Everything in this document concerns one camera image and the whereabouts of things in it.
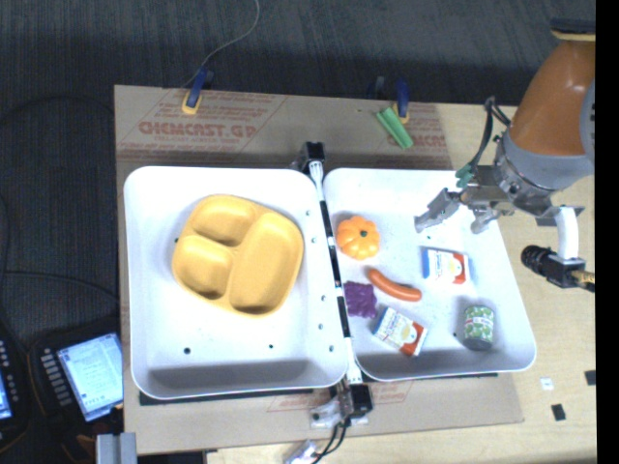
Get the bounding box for white plastic tray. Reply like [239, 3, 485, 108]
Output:
[321, 166, 538, 383]
[122, 164, 350, 401]

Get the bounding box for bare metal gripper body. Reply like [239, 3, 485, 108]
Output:
[458, 163, 553, 218]

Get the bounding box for purple toy grapes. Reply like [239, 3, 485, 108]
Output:
[342, 280, 378, 320]

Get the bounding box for white blue and orange carton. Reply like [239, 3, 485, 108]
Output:
[421, 246, 471, 285]
[370, 305, 428, 358]

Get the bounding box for yellow divided plate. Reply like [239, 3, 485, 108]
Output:
[170, 193, 306, 317]

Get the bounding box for orange toy pumpkin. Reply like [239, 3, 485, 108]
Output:
[336, 215, 381, 261]

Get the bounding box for green plastic clip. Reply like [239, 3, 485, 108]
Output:
[376, 106, 415, 151]

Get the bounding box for black cylinder on white bracket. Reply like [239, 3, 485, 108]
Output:
[520, 205, 587, 289]

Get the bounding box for small green can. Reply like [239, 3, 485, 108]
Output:
[461, 304, 496, 352]

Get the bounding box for thin black and white rod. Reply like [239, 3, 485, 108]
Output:
[308, 160, 363, 386]

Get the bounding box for black block with thin wires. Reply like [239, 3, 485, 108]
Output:
[300, 141, 327, 173]
[348, 383, 374, 415]

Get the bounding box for orange toy sausage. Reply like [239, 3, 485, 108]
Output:
[367, 267, 423, 303]

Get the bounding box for brown cardboard board, red print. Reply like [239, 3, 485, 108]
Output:
[113, 83, 526, 456]

